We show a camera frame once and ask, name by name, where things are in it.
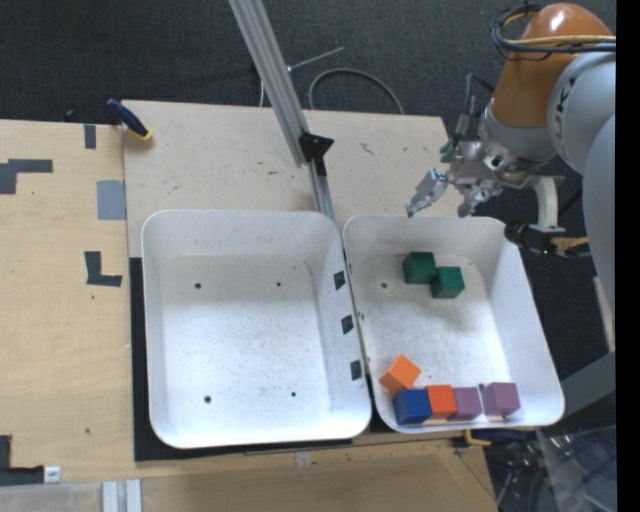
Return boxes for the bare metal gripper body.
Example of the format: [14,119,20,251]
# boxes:
[446,139,549,201]

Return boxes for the green cube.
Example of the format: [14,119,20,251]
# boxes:
[430,266,467,301]
[401,251,438,286]

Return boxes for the white plastic tray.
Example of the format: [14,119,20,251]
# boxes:
[140,208,374,450]
[342,213,567,435]

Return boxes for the orange cube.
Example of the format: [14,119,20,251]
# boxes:
[378,354,423,397]
[425,384,459,421]

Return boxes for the purple cube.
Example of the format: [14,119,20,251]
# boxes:
[478,381,522,418]
[451,386,484,422]

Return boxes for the blue cube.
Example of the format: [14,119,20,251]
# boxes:
[391,388,433,427]

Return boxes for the pale wood board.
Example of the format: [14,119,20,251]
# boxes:
[121,98,496,482]

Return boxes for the black cylinder on white bracket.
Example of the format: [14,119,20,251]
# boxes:
[503,176,568,252]

